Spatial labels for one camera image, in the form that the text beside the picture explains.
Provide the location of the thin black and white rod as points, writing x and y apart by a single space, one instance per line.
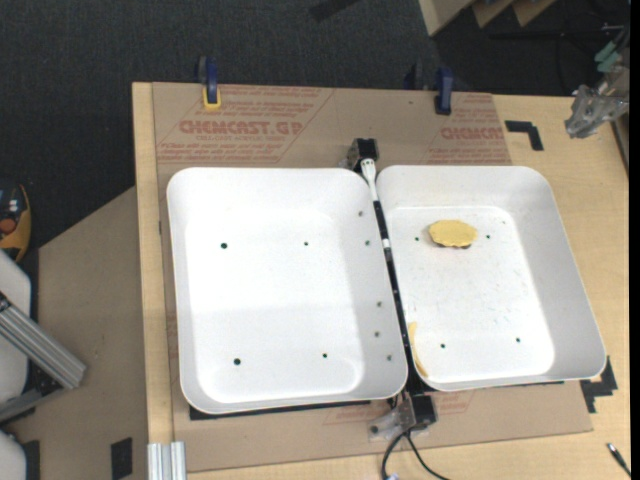
387 258

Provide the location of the brown cardboard board red print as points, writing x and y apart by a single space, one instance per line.
310 118

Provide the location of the white plastic tray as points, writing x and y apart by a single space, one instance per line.
480 308
280 293

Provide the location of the yellow round biscuit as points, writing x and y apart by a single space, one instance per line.
451 232

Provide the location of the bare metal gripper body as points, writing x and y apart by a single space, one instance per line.
614 95

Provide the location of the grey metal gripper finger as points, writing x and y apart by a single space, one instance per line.
580 125
586 97

